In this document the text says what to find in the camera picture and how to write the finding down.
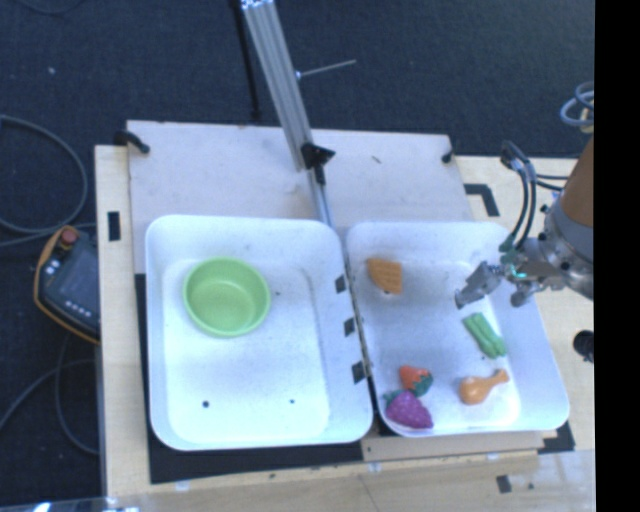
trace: red strawberry toy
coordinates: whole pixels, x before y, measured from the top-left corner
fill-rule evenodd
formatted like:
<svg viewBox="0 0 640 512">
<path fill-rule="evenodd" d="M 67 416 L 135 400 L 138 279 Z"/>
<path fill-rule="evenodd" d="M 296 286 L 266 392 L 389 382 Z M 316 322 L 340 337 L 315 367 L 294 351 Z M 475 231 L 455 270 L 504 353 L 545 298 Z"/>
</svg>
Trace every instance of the red strawberry toy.
<svg viewBox="0 0 640 512">
<path fill-rule="evenodd" d="M 384 395 L 387 401 L 387 418 L 411 428 L 431 428 L 431 414 L 422 402 L 409 390 L 396 391 Z"/>
</svg>

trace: toy food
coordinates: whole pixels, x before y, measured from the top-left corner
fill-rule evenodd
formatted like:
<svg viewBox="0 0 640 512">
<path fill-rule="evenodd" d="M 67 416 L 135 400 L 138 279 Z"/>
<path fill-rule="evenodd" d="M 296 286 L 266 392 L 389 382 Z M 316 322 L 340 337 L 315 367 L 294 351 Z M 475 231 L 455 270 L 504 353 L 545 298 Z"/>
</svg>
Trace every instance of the toy food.
<svg viewBox="0 0 640 512">
<path fill-rule="evenodd" d="M 462 319 L 462 323 L 478 342 L 480 350 L 485 355 L 491 359 L 496 359 L 498 356 L 504 356 L 507 353 L 504 341 L 494 332 L 482 313 L 469 315 Z"/>
<path fill-rule="evenodd" d="M 433 384 L 433 375 L 425 368 L 404 365 L 400 367 L 400 380 L 404 389 L 408 389 L 416 396 L 422 396 Z"/>
<path fill-rule="evenodd" d="M 367 270 L 378 288 L 395 295 L 402 293 L 402 265 L 397 261 L 369 258 Z"/>
<path fill-rule="evenodd" d="M 384 396 L 387 401 L 387 418 L 411 428 L 431 428 L 431 414 L 422 402 L 409 390 L 396 391 Z"/>
<path fill-rule="evenodd" d="M 503 382 L 509 382 L 509 375 L 500 369 L 491 377 L 465 377 L 460 382 L 458 392 L 465 404 L 475 405 L 484 402 L 493 387 Z"/>
</svg>

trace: orange toy food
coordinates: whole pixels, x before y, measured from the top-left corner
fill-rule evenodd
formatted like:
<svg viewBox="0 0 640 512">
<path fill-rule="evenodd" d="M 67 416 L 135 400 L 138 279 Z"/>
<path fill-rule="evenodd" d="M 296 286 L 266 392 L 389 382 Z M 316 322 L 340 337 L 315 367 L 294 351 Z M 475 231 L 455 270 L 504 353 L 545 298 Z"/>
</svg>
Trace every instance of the orange toy food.
<svg viewBox="0 0 640 512">
<path fill-rule="evenodd" d="M 367 270 L 378 288 L 395 295 L 402 293 L 402 265 L 397 261 L 369 258 Z"/>
<path fill-rule="evenodd" d="M 484 402 L 493 387 L 503 382 L 509 382 L 509 375 L 505 370 L 500 369 L 491 377 L 466 377 L 462 379 L 458 391 L 465 404 L 475 405 Z"/>
<path fill-rule="evenodd" d="M 400 367 L 402 387 L 413 392 L 416 396 L 424 395 L 433 383 L 433 375 L 425 368 L 404 365 Z"/>
</svg>

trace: green vegetable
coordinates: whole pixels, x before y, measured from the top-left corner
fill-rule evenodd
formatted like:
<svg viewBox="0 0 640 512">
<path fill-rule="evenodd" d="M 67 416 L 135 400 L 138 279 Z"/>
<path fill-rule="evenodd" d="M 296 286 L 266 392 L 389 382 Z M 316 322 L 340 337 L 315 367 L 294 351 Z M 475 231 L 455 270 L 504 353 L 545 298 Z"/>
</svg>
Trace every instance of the green vegetable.
<svg viewBox="0 0 640 512">
<path fill-rule="evenodd" d="M 506 355 L 504 340 L 495 333 L 482 313 L 473 313 L 463 318 L 462 323 L 478 342 L 480 350 L 485 355 L 491 359 Z"/>
</svg>

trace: wooden table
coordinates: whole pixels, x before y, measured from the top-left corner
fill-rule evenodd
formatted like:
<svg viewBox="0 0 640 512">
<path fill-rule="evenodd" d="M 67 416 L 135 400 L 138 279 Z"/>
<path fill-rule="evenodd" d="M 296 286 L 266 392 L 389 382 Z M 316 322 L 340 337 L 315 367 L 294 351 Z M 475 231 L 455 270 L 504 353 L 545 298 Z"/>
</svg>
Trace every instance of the wooden table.
<svg viewBox="0 0 640 512">
<path fill-rule="evenodd" d="M 574 161 L 533 161 L 544 174 L 568 174 Z M 102 310 L 104 485 L 109 504 L 141 510 L 595 510 L 593 366 L 572 348 L 575 334 L 593 329 L 593 303 L 565 290 L 537 296 L 570 397 L 575 450 L 539 455 L 556 432 L 452 436 L 429 440 L 363 440 L 359 463 L 267 471 L 151 484 L 144 412 L 127 148 L 95 149 Z M 497 158 L 456 157 L 461 183 L 488 185 L 500 216 L 470 195 L 477 220 L 511 228 L 520 185 Z M 540 192 L 541 202 L 551 196 Z M 118 212 L 118 237 L 110 214 Z"/>
</svg>

